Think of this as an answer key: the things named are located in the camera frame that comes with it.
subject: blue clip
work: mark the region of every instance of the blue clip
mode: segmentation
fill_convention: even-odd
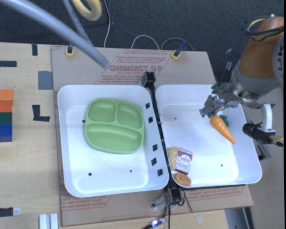
[[[186,47],[186,45],[187,45],[187,42],[184,41],[184,42],[179,46],[178,49],[176,49],[175,51],[173,51],[173,53],[171,54],[171,57],[172,57],[173,59],[178,59],[178,58],[180,57],[180,55],[181,55],[181,51]]]
[[[72,44],[69,44],[67,47],[66,47],[66,55],[67,56],[73,56],[74,54],[74,46]]]

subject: blue block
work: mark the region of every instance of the blue block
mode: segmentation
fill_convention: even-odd
[[[13,128],[11,124],[0,125],[0,142],[11,142],[13,140]]]

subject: dark floor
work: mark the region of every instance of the dark floor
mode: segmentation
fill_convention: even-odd
[[[30,0],[73,28],[61,0]],[[216,78],[225,67],[225,52],[241,54],[248,38],[244,21],[259,15],[284,16],[284,0],[107,0],[112,26],[106,47],[130,48],[139,35],[148,35],[159,45],[177,37],[196,51],[207,51]],[[98,21],[80,17],[96,47],[103,47],[108,29],[105,6]],[[0,42],[66,44],[63,39],[10,8],[0,4]],[[163,49],[174,50],[180,41],[169,41]],[[155,43],[139,38],[133,48],[156,49]]]

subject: green divided plate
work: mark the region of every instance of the green divided plate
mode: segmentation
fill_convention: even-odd
[[[144,141],[143,113],[129,102],[98,98],[88,106],[85,137],[90,146],[104,152],[134,153]]]

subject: white plastic tray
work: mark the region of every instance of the white plastic tray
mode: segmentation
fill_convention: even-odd
[[[87,107],[97,98],[127,101],[141,108],[143,146],[132,154],[112,154],[88,145]],[[75,197],[93,197],[162,189],[167,165],[149,92],[138,85],[67,85],[58,92],[64,183]]]
[[[166,148],[177,146],[193,153],[191,185],[186,188],[216,187],[256,183],[262,169],[250,137],[242,131],[246,123],[241,105],[220,114],[226,115],[233,145],[201,117],[211,85],[162,85],[156,100]]]

